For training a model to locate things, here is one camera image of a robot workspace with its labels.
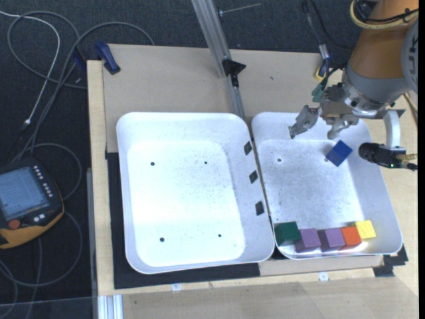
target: purple cube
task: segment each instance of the purple cube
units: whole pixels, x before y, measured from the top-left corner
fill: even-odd
[[[295,244],[297,253],[311,252],[320,247],[320,238],[315,228],[300,229],[301,239]]]
[[[345,246],[341,228],[328,228],[317,231],[321,242],[321,251],[337,251]]]

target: black floor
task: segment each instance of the black floor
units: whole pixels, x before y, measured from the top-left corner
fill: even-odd
[[[317,53],[316,39],[301,11],[303,0],[215,0],[218,8],[229,11],[248,5],[252,8],[227,12],[222,18],[224,33],[231,49],[268,50]],[[350,50],[337,45],[354,45],[360,29],[349,17],[352,0],[313,0],[323,24],[332,36],[332,43],[315,26],[328,45],[331,62],[336,66],[346,62]],[[60,52],[51,76],[57,79],[64,68],[71,46],[78,35],[66,22],[70,21],[79,34],[96,25],[119,21],[137,25],[147,32],[156,45],[173,47],[206,47],[201,28],[190,0],[0,0],[0,11],[21,15],[31,11],[33,17],[48,21],[60,35]],[[43,11],[57,13],[63,18]],[[34,20],[15,21],[15,17],[0,13],[0,162],[10,162],[25,149],[34,134],[41,112],[55,93],[56,84],[49,82],[41,98],[33,123],[21,131],[29,117],[44,79],[30,72],[13,56],[11,49],[26,65],[46,75],[56,51],[56,35],[45,24]],[[149,44],[147,37],[129,26],[102,27],[81,42],[85,59],[97,59],[96,41],[123,44]],[[65,201],[66,212],[78,222],[83,240],[82,255],[72,271],[48,286],[37,288],[35,300],[56,300],[87,297],[92,294],[90,282],[90,252],[88,246],[88,196],[86,171],[90,167],[90,137],[86,77],[84,69],[76,66],[58,94],[50,112],[38,131],[34,155],[55,178],[63,195],[73,190],[78,181],[78,166],[69,152],[81,162],[83,176],[78,188]],[[78,230],[69,216],[41,237],[42,267],[39,282],[61,278],[78,257]],[[20,247],[0,250],[2,261],[21,281],[34,283],[39,268],[39,241]],[[34,288],[15,285],[0,273],[0,304],[26,302],[33,299]]]

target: touchscreen display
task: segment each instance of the touchscreen display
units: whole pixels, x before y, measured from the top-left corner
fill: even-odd
[[[48,199],[30,167],[0,175],[0,209],[6,221],[35,208],[48,206]]]

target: black cable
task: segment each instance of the black cable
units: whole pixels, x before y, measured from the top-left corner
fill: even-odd
[[[50,281],[46,281],[46,282],[36,282],[36,283],[32,283],[32,282],[25,282],[25,281],[20,281],[17,280],[12,273],[10,273],[10,270],[7,268],[7,265],[0,260],[0,272],[3,273],[4,276],[6,276],[6,278],[8,278],[10,281],[12,282],[16,282],[17,284],[21,285],[21,286],[26,286],[26,287],[43,287],[43,286],[49,286],[51,284],[54,284],[60,280],[62,280],[63,278],[65,278],[66,276],[68,276],[75,268],[75,266],[77,265],[78,261],[80,260],[80,257],[82,255],[82,247],[83,247],[83,237],[82,237],[82,231],[80,228],[80,225],[78,224],[77,220],[67,211],[64,212],[64,214],[66,214],[71,220],[72,222],[75,224],[77,230],[78,230],[78,237],[80,239],[80,246],[78,248],[78,254],[77,257],[74,261],[74,263],[72,263],[72,266],[61,276],[59,276],[56,279],[50,280]]]
[[[406,168],[412,171],[418,170],[418,165],[415,163],[407,163]]]
[[[21,16],[19,16],[17,19],[15,19],[11,25],[9,26],[9,29],[7,30],[7,45],[9,47],[9,50],[11,51],[12,55],[16,58],[16,60],[23,65],[27,70],[29,70],[30,72],[34,73],[35,75],[45,79],[45,80],[49,80],[51,82],[54,83],[59,83],[59,81],[48,77],[38,71],[36,71],[35,69],[33,69],[32,67],[30,67],[29,65],[27,65],[15,52],[15,50],[13,49],[12,46],[12,42],[11,42],[11,31],[13,29],[13,27],[22,19],[24,19],[25,17],[31,16],[31,15],[36,15],[36,14],[44,14],[44,15],[52,15],[55,17],[58,17],[59,19],[62,19],[63,21],[65,21],[68,25],[71,26],[72,30],[74,31],[76,37],[78,38],[80,36],[80,33],[78,32],[78,30],[76,29],[76,27],[74,26],[73,23],[71,23],[71,21],[69,21],[66,17],[63,17],[62,15],[58,14],[58,13],[54,13],[54,12],[48,12],[48,11],[31,11],[25,14],[22,14]],[[72,88],[79,88],[79,89],[87,89],[85,86],[79,86],[79,85],[72,85],[72,84],[64,84],[67,87],[72,87]]]
[[[20,129],[20,130],[19,130],[19,133],[18,133],[17,137],[16,137],[16,138],[15,138],[15,140],[13,141],[13,143],[12,143],[12,145],[11,145],[10,149],[9,149],[9,150],[7,150],[7,152],[6,152],[6,154],[5,154],[5,157],[4,157],[4,159],[2,160],[2,165],[7,163],[8,159],[9,159],[9,156],[13,153],[13,150],[14,150],[14,149],[18,146],[19,142],[23,139],[23,135],[24,135],[24,133],[25,133],[25,130],[26,130],[26,129],[27,129],[27,128],[25,128],[25,129]]]
[[[79,45],[90,33],[93,33],[94,31],[101,29],[102,27],[116,26],[116,25],[123,25],[123,26],[128,26],[128,27],[131,27],[133,29],[136,29],[136,30],[142,32],[150,40],[152,45],[155,44],[153,42],[153,39],[143,29],[139,28],[138,26],[135,26],[135,25],[132,25],[132,24],[129,24],[129,23],[125,23],[125,22],[119,22],[119,21],[112,21],[112,22],[102,23],[102,24],[96,25],[96,26],[92,27],[91,29],[89,29],[88,31],[86,31],[83,35],[78,37],[77,41],[72,46],[72,48],[71,48],[70,52],[68,53],[68,56],[65,60],[65,64],[63,66],[62,72],[60,73],[60,78],[58,79],[58,84],[56,85],[56,89],[53,92],[52,96],[50,97],[47,105],[44,107],[42,114],[41,114],[41,116],[40,116],[40,118],[39,118],[39,120],[36,124],[36,128],[35,128],[32,136],[29,138],[28,142],[26,143],[24,149],[19,154],[19,157],[17,158],[18,160],[23,156],[23,154],[27,151],[28,148],[31,148],[31,153],[33,152],[34,146],[35,146],[35,141],[37,139],[37,134],[39,132],[40,126],[44,122],[44,119],[46,118],[47,114],[49,113],[49,111],[50,111],[50,109],[51,109],[51,107],[52,107],[52,105],[53,105],[53,103],[54,103],[54,101],[55,101],[55,99],[58,95],[59,90],[64,86],[65,80],[69,77],[69,75],[71,73],[71,71],[69,71],[68,74],[65,74],[66,67],[68,66],[70,59],[72,58],[72,54],[73,54],[76,46]]]
[[[317,34],[317,31],[315,30],[315,27],[313,26],[313,23],[310,21],[310,19],[311,19],[311,16],[309,17],[309,9],[308,9],[308,3],[311,3],[311,5],[313,6],[313,9],[314,9],[314,11],[315,11],[315,14],[316,14],[316,16],[317,16],[317,20],[319,21],[319,24],[320,24],[320,27],[321,27],[321,29],[322,29],[322,31],[323,31],[323,33],[325,34],[325,36],[327,37],[327,39],[332,43],[332,44],[334,44],[336,47],[340,47],[340,48],[342,48],[342,49],[346,49],[346,50],[353,50],[354,49],[354,46],[351,46],[351,45],[341,45],[341,44],[339,44],[328,32],[327,32],[327,29],[326,29],[326,27],[325,27],[325,24],[324,24],[324,22],[323,22],[323,19],[321,18],[321,15],[320,15],[320,12],[319,12],[319,9],[317,8],[317,6],[316,6],[316,4],[314,3],[314,1],[313,0],[303,0],[303,2],[301,3],[301,8],[302,8],[302,11],[303,11],[303,13],[304,14],[306,14],[306,16],[307,16],[307,19],[309,20],[309,24],[310,24],[310,27],[312,28],[312,30],[313,30],[313,32],[314,32],[314,34],[315,34],[315,36],[316,36],[316,39],[319,41],[319,44],[321,44],[321,39],[320,39],[320,37],[318,36],[318,34]]]
[[[323,89],[326,87],[327,81],[328,81],[329,76],[330,76],[330,67],[329,67],[329,59],[328,58],[325,58],[325,69],[326,69],[325,76],[323,77],[323,80],[320,82]]]
[[[74,193],[75,191],[78,189],[78,186],[80,185],[81,181],[82,181],[82,166],[81,166],[81,161],[78,159],[77,155],[71,150],[68,149],[66,146],[62,146],[60,144],[56,144],[56,143],[40,143],[34,146],[34,148],[39,148],[39,147],[43,147],[43,146],[53,146],[56,148],[60,148],[65,150],[66,152],[68,152],[75,160],[75,162],[77,163],[78,166],[78,179],[77,182],[75,184],[75,186],[71,189],[71,191],[66,195],[62,197],[62,200],[65,201],[67,199],[69,199]],[[20,155],[16,155],[15,158],[12,160],[12,162],[18,160],[17,158],[19,157],[19,159],[21,159]]]
[[[13,276],[13,274],[12,274],[12,272],[10,271],[10,269],[8,269],[7,268],[7,266],[3,266],[3,268],[4,268],[4,270],[1,270],[1,268],[0,268],[0,271],[3,273],[3,274],[5,274],[5,273],[7,273],[11,278],[14,278],[14,276]],[[13,301],[12,301],[12,304],[10,305],[10,308],[5,312],[5,313],[3,313],[2,315],[0,315],[0,319],[4,319],[4,318],[6,318],[6,316],[10,313],[10,312],[12,312],[12,310],[14,309],[14,307],[16,306],[16,304],[17,304],[17,302],[18,302],[18,284],[15,282],[15,281],[13,281],[13,289],[14,289],[14,291],[15,291],[15,295],[14,295],[14,297],[13,297]]]
[[[39,253],[39,268],[38,268],[37,277],[36,277],[36,283],[38,284],[40,282],[41,268],[42,268],[42,265],[43,265],[43,246],[41,244],[41,238],[40,237],[37,239],[37,242],[39,243],[39,252],[40,252]],[[37,294],[37,287],[34,287],[33,296],[32,296],[31,301],[29,303],[28,311],[27,311],[27,315],[25,316],[25,319],[28,319],[29,315],[31,314],[31,310],[33,309],[33,306],[34,306],[36,294]]]
[[[342,65],[340,65],[340,66],[335,66],[335,67],[333,67],[332,69],[330,69],[330,68],[329,68],[329,63],[327,63],[327,65],[326,65],[326,68],[327,68],[326,75],[325,75],[325,77],[323,78],[323,80],[320,82],[320,84],[322,85],[323,89],[325,89],[325,87],[327,86],[327,82],[328,82],[328,80],[329,80],[329,77],[330,77],[330,76],[331,76],[334,72],[336,72],[336,71],[341,70],[342,68],[344,68],[344,67],[346,66],[346,64],[347,64],[347,63],[342,64]]]
[[[391,23],[393,21],[404,19],[407,16],[409,16],[409,15],[411,15],[411,14],[419,11],[419,9],[414,9],[414,10],[407,9],[404,13],[393,15],[393,16],[388,17],[388,18],[372,19],[372,18],[369,18],[369,14],[372,11],[372,9],[370,8],[368,11],[365,11],[364,10],[364,8],[365,8],[364,7],[364,4],[366,2],[367,2],[367,0],[354,0],[354,13],[355,13],[355,16],[356,16],[356,18],[358,18],[359,20],[361,20],[364,23],[366,23],[367,21],[373,21],[375,23],[381,23],[381,24]]]

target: metal pole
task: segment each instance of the metal pole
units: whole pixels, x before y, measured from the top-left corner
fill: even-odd
[[[232,58],[228,49],[226,37],[224,36],[223,29],[221,27],[218,9],[216,8],[213,0],[191,1],[199,23],[201,24],[201,29],[204,33],[207,45],[210,48],[210,52],[216,63],[218,76],[224,78],[226,74],[222,63],[224,60],[231,60]],[[233,112],[244,120],[245,113],[242,105],[242,99],[240,97],[239,87],[232,83],[230,75],[227,76],[227,80]]]

